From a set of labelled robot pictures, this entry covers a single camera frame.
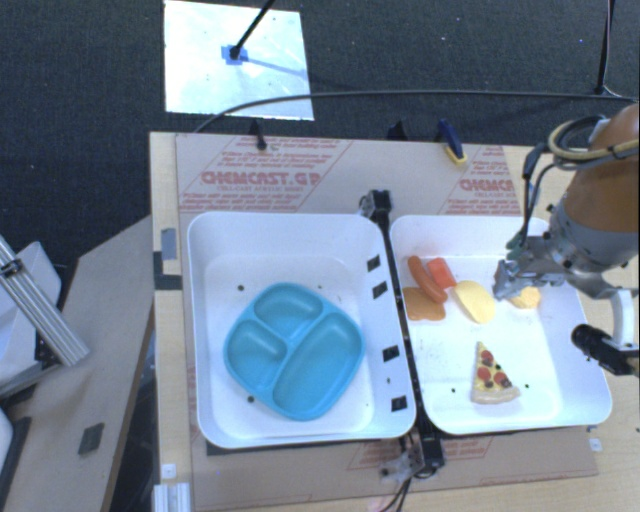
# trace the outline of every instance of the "white tray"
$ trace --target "white tray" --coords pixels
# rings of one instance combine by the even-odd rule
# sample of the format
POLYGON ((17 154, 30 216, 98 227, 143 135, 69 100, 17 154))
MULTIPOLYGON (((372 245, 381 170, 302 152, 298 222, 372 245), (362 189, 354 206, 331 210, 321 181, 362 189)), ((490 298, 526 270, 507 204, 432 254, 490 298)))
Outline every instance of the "white tray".
MULTIPOLYGON (((473 280, 491 292, 505 243, 522 224, 516 217, 406 216, 392 226, 391 239, 401 286, 416 286, 407 258, 441 256, 456 280, 473 280)), ((547 223, 532 219, 530 234, 547 223)), ((477 434, 571 425, 592 425, 611 412, 602 369, 571 342, 585 323, 577 291, 565 284, 541 289, 535 310, 497 302, 495 318, 471 321, 451 297, 440 322, 407 319, 422 398, 429 418, 451 434, 477 434), (508 403, 478 405, 469 399, 475 347, 483 341, 522 395, 508 403)))
POLYGON ((187 234, 198 422, 224 448, 398 437, 415 420, 402 332, 378 227, 358 215, 209 212, 187 234), (369 262, 377 259, 377 266, 369 262), (353 381, 323 416, 295 421, 248 393, 225 368, 223 344, 236 318, 266 287, 293 282, 347 313, 366 352, 353 381), (373 289, 387 291, 373 298, 373 289), (397 347, 384 361, 383 350, 397 347), (392 411, 405 397, 406 407, 392 411))

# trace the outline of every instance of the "blue and yellow clamp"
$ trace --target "blue and yellow clamp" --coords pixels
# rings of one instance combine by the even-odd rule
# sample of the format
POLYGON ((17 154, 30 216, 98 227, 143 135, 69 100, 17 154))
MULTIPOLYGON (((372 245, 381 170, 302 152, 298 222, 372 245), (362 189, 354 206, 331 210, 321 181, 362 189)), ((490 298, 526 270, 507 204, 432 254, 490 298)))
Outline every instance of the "blue and yellow clamp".
POLYGON ((449 158, 456 164, 463 164, 467 161, 467 155, 462 149, 462 143, 460 137, 455 128, 446 119, 440 119, 438 121, 438 136, 437 140, 444 137, 447 141, 447 145, 444 147, 445 152, 449 155, 449 158))

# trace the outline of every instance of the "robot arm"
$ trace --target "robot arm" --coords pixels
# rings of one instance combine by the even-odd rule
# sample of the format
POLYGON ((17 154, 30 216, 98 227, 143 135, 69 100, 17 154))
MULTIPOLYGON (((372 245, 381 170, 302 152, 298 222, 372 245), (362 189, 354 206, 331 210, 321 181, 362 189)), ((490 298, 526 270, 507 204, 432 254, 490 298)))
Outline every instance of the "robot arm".
POLYGON ((526 286, 568 282, 592 299, 608 299, 614 311, 613 336, 584 325, 574 330, 572 340, 612 373, 638 375, 632 302, 638 289, 621 289, 602 277, 638 254, 638 105, 610 120, 592 117, 559 126, 527 157, 523 178, 524 224, 498 264, 495 297, 513 297, 526 286), (594 127, 588 149, 569 147, 571 138, 594 127), (553 153, 554 162, 540 172, 529 197, 533 170, 545 150, 553 153), (550 207, 549 229, 542 236, 528 236, 540 182, 554 166, 576 174, 558 204, 550 207))

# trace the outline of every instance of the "black metal bracket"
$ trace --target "black metal bracket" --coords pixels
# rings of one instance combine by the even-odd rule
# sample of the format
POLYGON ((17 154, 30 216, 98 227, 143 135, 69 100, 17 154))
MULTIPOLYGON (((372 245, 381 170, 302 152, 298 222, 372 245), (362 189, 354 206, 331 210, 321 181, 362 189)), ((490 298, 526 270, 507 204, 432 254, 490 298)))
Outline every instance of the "black metal bracket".
POLYGON ((398 278, 396 262, 393 256, 393 247, 391 245, 391 236, 389 233, 389 213, 392 209, 393 205, 391 203, 391 194, 388 190, 371 190, 360 200, 360 211, 362 215, 378 225, 384 239, 387 259, 389 262, 389 272, 391 273, 393 292, 395 294, 400 327, 402 329, 405 353, 407 354, 409 374, 411 376, 411 384, 413 386, 413 394, 416 401, 416 426, 420 434, 420 445, 422 447, 425 470, 431 474, 438 468, 443 467, 445 464, 444 450, 442 448, 443 434, 429 419, 422 401, 422 391, 420 390, 418 370, 413 356, 413 347, 411 345, 411 338, 409 337, 409 326, 407 325, 407 319, 404 313, 404 302, 402 300, 400 279, 398 278))

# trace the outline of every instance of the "toy pizza slice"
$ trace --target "toy pizza slice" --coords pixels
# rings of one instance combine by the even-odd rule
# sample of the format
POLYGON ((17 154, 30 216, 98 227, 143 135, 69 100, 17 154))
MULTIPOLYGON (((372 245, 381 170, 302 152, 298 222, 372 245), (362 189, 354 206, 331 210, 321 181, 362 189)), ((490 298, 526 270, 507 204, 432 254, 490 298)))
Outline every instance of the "toy pizza slice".
POLYGON ((471 401, 478 404, 500 404, 520 396, 504 369, 481 341, 476 348, 476 365, 471 401))

